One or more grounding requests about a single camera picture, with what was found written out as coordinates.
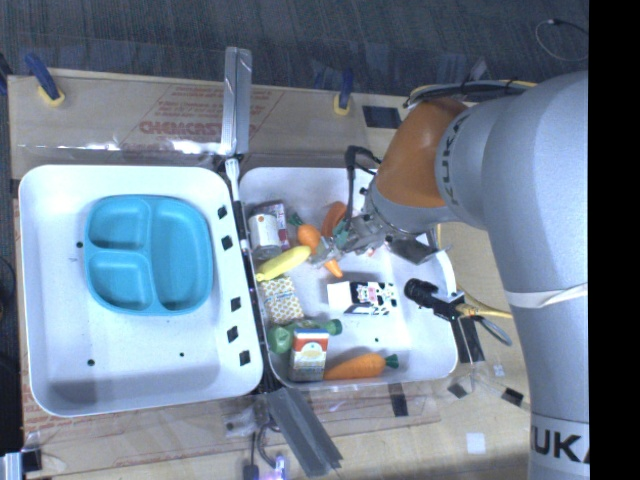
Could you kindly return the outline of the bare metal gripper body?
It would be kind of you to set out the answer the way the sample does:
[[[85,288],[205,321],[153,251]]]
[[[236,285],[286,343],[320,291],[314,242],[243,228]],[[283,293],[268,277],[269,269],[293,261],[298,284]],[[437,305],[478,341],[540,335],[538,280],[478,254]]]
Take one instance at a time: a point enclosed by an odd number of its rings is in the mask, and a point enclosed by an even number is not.
[[[343,233],[341,251],[363,254],[382,246],[389,236],[398,233],[398,229],[379,213],[371,212],[350,217],[345,222]]]

